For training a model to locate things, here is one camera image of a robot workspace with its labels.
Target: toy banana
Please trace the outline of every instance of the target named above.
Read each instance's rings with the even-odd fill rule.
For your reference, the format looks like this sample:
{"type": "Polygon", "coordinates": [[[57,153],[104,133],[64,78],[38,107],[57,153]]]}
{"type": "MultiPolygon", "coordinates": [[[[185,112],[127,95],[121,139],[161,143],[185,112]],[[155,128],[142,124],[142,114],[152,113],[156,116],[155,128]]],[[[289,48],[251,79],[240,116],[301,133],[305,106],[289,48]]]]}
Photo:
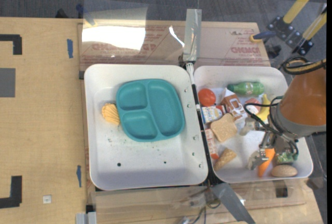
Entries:
{"type": "MultiPolygon", "coordinates": [[[[271,102],[269,101],[266,94],[263,94],[263,102],[264,105],[270,105],[271,102]]],[[[268,119],[268,115],[270,114],[270,108],[269,107],[262,107],[257,114],[257,117],[260,118],[263,122],[265,122],[268,119]]]]}

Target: orange carrot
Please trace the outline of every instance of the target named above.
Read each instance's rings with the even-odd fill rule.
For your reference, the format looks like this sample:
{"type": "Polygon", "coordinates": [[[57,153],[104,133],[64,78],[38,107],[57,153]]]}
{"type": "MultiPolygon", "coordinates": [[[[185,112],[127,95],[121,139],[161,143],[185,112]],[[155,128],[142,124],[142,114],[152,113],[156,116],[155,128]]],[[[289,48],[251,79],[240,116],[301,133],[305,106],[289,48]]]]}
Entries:
{"type": "Polygon", "coordinates": [[[265,149],[265,153],[266,153],[266,157],[269,158],[269,160],[267,160],[266,162],[262,163],[260,166],[258,166],[258,176],[262,177],[264,172],[266,171],[267,167],[270,165],[274,154],[275,154],[275,150],[274,148],[266,148],[265,149]]]}

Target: toy bottle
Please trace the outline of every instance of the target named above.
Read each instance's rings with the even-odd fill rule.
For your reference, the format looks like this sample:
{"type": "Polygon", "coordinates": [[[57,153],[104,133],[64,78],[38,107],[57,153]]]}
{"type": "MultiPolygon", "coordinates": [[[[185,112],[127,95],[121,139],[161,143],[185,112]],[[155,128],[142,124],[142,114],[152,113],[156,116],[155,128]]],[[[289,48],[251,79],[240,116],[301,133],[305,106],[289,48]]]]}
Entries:
{"type": "Polygon", "coordinates": [[[264,86],[260,82],[241,82],[237,85],[229,84],[227,89],[240,95],[260,95],[264,92],[264,86]]]}

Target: toy tomato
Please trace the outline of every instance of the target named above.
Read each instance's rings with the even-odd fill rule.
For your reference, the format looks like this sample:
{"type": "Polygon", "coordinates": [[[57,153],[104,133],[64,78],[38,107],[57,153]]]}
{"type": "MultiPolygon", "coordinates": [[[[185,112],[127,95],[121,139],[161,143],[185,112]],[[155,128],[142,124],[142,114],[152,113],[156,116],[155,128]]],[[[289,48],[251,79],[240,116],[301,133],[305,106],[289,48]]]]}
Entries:
{"type": "Polygon", "coordinates": [[[201,89],[198,92],[198,100],[204,107],[209,107],[215,104],[216,95],[211,89],[201,89]]]}

